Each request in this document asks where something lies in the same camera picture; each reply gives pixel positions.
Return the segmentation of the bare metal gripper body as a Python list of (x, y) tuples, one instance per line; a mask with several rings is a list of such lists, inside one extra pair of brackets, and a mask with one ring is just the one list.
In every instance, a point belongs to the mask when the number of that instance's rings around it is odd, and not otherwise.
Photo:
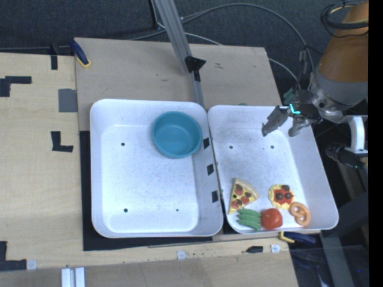
[(343, 104), (328, 97), (322, 90), (296, 90), (288, 98), (290, 111), (309, 120), (329, 120), (333, 123), (344, 122), (344, 112), (353, 104)]

